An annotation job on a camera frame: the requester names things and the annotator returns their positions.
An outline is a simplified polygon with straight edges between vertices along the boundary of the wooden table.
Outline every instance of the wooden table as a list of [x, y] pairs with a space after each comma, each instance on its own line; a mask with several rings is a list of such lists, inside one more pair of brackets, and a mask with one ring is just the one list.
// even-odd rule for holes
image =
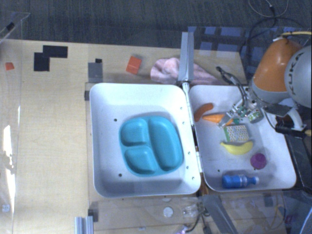
[[[9, 45], [16, 44], [20, 41], [12, 40]], [[68, 58], [50, 58], [49, 72], [34, 72], [34, 53], [42, 52], [43, 45], [68, 46]], [[14, 234], [71, 234], [75, 217], [87, 216], [89, 207], [84, 100], [88, 63], [102, 59], [104, 81], [149, 83], [154, 62], [178, 57], [180, 50], [42, 41], [23, 41], [22, 50]], [[138, 75], [125, 72], [131, 55], [142, 59]], [[195, 62], [217, 77], [215, 66], [220, 65], [246, 82], [238, 53], [195, 51]], [[142, 233], [171, 234], [180, 226], [167, 222], [145, 232], [141, 229]], [[140, 232], [132, 228], [95, 233]], [[193, 233], [202, 233], [202, 227]]]

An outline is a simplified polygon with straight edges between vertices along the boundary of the blue plate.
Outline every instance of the blue plate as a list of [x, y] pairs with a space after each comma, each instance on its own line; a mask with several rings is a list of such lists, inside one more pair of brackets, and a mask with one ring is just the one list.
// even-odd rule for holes
[[183, 162], [179, 136], [173, 124], [160, 116], [126, 121], [119, 131], [124, 162], [137, 176], [156, 176], [177, 169]]

